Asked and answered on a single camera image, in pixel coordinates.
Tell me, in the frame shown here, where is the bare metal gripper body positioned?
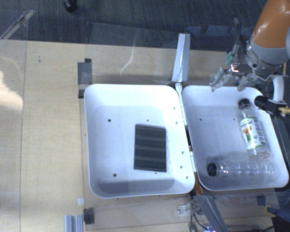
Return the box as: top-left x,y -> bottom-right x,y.
225,47 -> 282,81

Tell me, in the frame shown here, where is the clear plastic bottle black cap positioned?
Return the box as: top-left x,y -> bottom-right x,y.
206,159 -> 280,183

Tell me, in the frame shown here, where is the dark grey ribbed rectangular block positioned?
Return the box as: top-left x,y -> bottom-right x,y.
133,123 -> 168,173

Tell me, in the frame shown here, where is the white plastic tray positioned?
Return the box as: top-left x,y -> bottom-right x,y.
181,85 -> 290,192
83,83 -> 196,200

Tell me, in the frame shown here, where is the clear bottle with green label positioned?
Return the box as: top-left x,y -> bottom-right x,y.
237,98 -> 271,160

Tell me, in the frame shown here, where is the black cylinder on white bracket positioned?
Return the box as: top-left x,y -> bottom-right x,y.
254,74 -> 288,116

